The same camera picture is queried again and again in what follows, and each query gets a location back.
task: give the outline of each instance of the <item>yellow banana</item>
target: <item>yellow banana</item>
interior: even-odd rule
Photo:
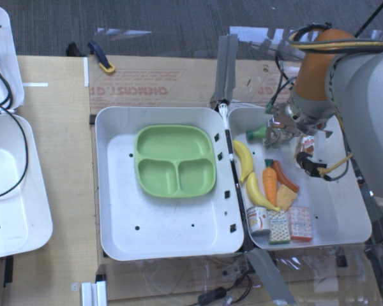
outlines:
[[[234,151],[237,153],[241,163],[240,184],[248,177],[254,169],[253,156],[247,145],[239,140],[232,141]]]
[[[258,179],[255,172],[251,172],[247,178],[247,195],[254,205],[265,207],[267,210],[274,210],[279,212],[280,208],[274,206],[267,198],[260,192],[258,186]]]

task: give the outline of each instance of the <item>white plastic container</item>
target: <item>white plastic container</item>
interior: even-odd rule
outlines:
[[[15,53],[8,14],[0,8],[0,72],[14,97],[11,112],[22,105],[24,90]],[[0,101],[6,92],[0,81]],[[52,219],[47,193],[28,121],[15,115],[28,146],[28,168],[22,182],[0,197],[0,257],[40,248],[52,234]],[[22,176],[26,164],[25,141],[17,123],[0,109],[0,194]]]
[[[232,139],[249,146],[257,174],[265,168],[265,158],[281,162],[287,175],[300,186],[293,205],[311,210],[313,239],[270,245],[267,236],[251,237],[255,245],[276,250],[367,240],[372,226],[353,169],[350,167],[337,182],[325,182],[309,177],[295,165],[295,140],[279,149],[266,149],[261,141],[248,143],[246,131],[262,126],[268,118],[260,107],[232,110],[228,117]],[[216,160],[216,184],[210,193],[198,198],[168,199],[149,196],[141,189],[131,155],[137,133],[153,124],[197,126],[212,138],[215,154],[222,153],[223,159]],[[111,258],[129,261],[228,254],[241,247],[244,232],[219,113],[209,108],[110,107],[98,114],[95,126],[101,244]],[[337,122],[333,120],[328,126],[334,134],[327,141],[326,161],[335,164],[343,159],[345,151]],[[246,211],[253,204],[244,184],[241,192]]]

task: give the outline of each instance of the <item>bottle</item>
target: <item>bottle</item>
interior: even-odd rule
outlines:
[[[249,130],[246,132],[247,140],[253,140],[254,138],[265,138],[267,132],[267,125],[259,127],[257,130]]]

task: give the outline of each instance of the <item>tin can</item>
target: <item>tin can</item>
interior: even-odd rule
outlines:
[[[247,210],[247,219],[253,237],[270,234],[268,213],[265,207],[250,207]]]

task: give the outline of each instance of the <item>blue clamp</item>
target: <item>blue clamp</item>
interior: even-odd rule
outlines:
[[[91,54],[95,54],[99,60],[101,69],[107,74],[111,74],[115,71],[115,66],[108,61],[107,56],[103,53],[101,47],[94,40],[89,40],[88,47]]]

